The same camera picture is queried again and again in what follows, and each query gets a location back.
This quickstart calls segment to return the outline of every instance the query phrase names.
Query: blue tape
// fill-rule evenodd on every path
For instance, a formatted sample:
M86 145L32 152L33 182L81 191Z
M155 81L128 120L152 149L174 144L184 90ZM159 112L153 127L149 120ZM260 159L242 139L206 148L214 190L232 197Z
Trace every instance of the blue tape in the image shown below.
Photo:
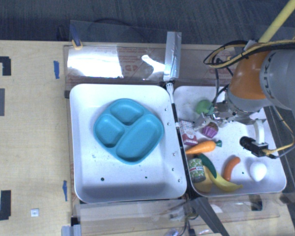
M59 62L54 60L54 72L56 79L59 79Z
M63 193L64 193L64 198L65 201L68 201L68 195L67 195L67 181L63 180L63 185L62 185Z

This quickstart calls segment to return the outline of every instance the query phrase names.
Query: sausage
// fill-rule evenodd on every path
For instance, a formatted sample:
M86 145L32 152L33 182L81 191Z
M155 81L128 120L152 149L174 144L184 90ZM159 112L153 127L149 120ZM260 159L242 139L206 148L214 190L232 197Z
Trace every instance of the sausage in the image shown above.
M238 156L232 158L227 165L225 166L224 172L223 172L223 178L226 181L230 181L231 180L231 175L232 175L232 171L233 168L240 163L240 158Z

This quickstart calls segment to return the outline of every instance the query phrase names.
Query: white tray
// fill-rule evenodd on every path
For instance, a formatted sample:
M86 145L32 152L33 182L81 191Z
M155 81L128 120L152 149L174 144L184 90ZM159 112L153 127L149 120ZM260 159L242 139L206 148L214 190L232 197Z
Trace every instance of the white tray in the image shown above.
M133 99L163 123L164 136L141 163L128 165L94 138L93 125L115 100ZM85 203L174 199L187 188L168 93L159 86L80 84L70 92L74 184Z
M178 87L174 91L174 101L177 109L177 116L179 120L196 120L199 115L195 112L196 105L203 99L212 100L215 97L215 87L198 87L198 86L182 86ZM224 93L222 93L218 102L224 99ZM259 113L255 113L251 118L266 118L263 109ZM268 122L264 122L265 129L265 142L269 144L269 149L276 148L273 136ZM209 140L203 136L199 131L196 133L199 141ZM261 194L261 193L277 193L282 191L286 186L286 176L280 159L270 159L268 157L256 157L251 154L250 151L245 150L239 144L239 140L242 136L248 136L256 138L255 129L253 125L244 125L239 122L232 122L227 124L223 128L219 128L216 136L213 140L221 140L222 147L216 147L212 152L205 153L205 155L212 161L217 172L222 175L225 167L225 162L230 156L235 155L241 159L241 162L236 165L232 172L231 182L237 184L243 184L243 188L236 190L235 192L226 193L218 189L214 184L212 190L209 193L201 193L200 195L206 197L215 196L234 196L244 194ZM267 167L267 174L260 182L255 182L250 174L249 167L255 162L263 162Z

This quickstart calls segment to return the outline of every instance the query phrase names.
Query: orange carrot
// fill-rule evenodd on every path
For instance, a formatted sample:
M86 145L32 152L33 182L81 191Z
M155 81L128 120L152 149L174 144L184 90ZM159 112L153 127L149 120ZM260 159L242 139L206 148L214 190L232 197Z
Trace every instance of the orange carrot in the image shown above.
M240 163L240 158L239 158L238 156L232 158L232 159L227 163L227 165L225 166L225 169L224 169L224 173L223 173L223 178L224 178L226 181L230 181L230 180L231 180L231 175L232 175L233 168L234 168L238 163Z
M204 152L211 152L215 149L216 143L215 141L205 141L199 143L186 151L186 154L199 154Z

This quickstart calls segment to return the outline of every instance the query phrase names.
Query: white egg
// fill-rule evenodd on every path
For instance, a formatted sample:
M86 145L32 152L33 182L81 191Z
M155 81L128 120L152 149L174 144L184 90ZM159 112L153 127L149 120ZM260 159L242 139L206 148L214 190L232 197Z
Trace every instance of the white egg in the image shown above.
M250 166L250 176L256 182L261 181L266 176L267 168L261 162L254 162Z

